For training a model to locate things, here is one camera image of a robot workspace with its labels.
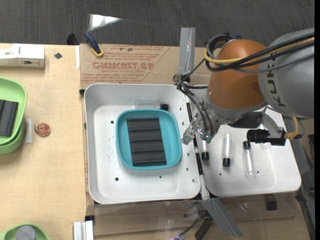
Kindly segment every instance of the green bowl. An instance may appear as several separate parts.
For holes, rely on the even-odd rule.
[[[0,136],[0,145],[3,145],[16,137],[20,126],[23,123],[27,103],[27,91],[21,83],[0,76],[0,100],[18,102],[12,135],[10,137]]]
[[[20,146],[23,140],[23,136],[24,136],[24,124],[21,125],[14,139],[12,139],[6,144],[0,145],[0,155],[8,154],[16,150]]]
[[[22,226],[30,226],[35,230],[36,240],[51,240],[47,233],[37,224],[34,223],[21,223],[15,225],[2,233],[0,233],[0,240],[16,240],[16,233]]]

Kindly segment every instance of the metal bracket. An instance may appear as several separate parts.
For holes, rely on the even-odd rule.
[[[87,220],[86,222],[73,223],[73,240],[94,240],[94,222]]]
[[[235,238],[244,236],[219,198],[203,200],[201,203],[225,235],[232,235]]]
[[[276,122],[267,114],[264,114],[261,119],[261,124],[269,131],[269,138],[281,138],[283,127],[279,127]]]
[[[179,69],[178,74],[173,76],[172,82],[178,85],[182,78],[187,75],[195,64],[196,28],[182,27],[180,33]]]

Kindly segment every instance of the wooden table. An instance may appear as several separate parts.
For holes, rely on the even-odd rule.
[[[9,44],[0,44],[0,49],[8,47]],[[198,61],[201,52],[196,56]],[[32,131],[32,143],[25,144],[23,139],[17,150],[0,155],[0,232],[31,222],[41,226],[52,240],[71,240],[73,223],[84,221],[87,207],[80,70],[76,68],[76,49],[72,45],[45,45],[45,59],[45,68],[0,68],[0,76],[14,79],[26,88],[25,118],[32,119],[33,125],[47,123],[51,127],[49,136],[40,137]],[[263,221],[239,218],[238,226],[245,234],[243,239],[307,239],[301,208],[294,198],[289,203],[291,208],[285,217]],[[236,207],[230,211],[231,215],[239,214]],[[201,223],[185,239],[194,239]],[[103,227],[101,221],[96,224]],[[183,230],[96,238],[159,240],[169,239]],[[222,238],[234,239],[224,236],[214,225],[204,239]]]

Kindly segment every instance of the test tube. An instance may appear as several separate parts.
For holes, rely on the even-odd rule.
[[[209,148],[209,144],[207,143],[206,140],[202,141],[202,146],[200,148],[200,152],[201,152],[201,159],[203,161],[208,161],[209,160],[210,148]]]
[[[223,146],[222,146],[222,166],[225,168],[230,167],[231,158],[232,158],[232,150],[233,150],[233,140],[232,135],[230,133],[226,133],[223,135]]]
[[[256,178],[256,170],[254,164],[254,151],[251,149],[251,144],[249,141],[244,141],[242,150],[242,162],[244,174],[248,178]]]
[[[155,100],[137,100],[135,102],[136,109],[158,109],[168,111],[169,105],[163,104]]]

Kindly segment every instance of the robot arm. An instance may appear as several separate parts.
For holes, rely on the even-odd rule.
[[[211,78],[203,106],[182,143],[189,143],[198,132],[210,143],[220,125],[252,129],[247,139],[256,143],[284,145],[294,138],[264,111],[256,111],[271,106],[284,116],[314,117],[314,36],[314,28],[304,29],[279,37],[268,48],[251,40],[233,40],[228,34],[209,40],[204,57]],[[221,42],[215,57],[213,51]],[[193,95],[183,83],[178,89]],[[260,124],[267,130],[256,129]]]

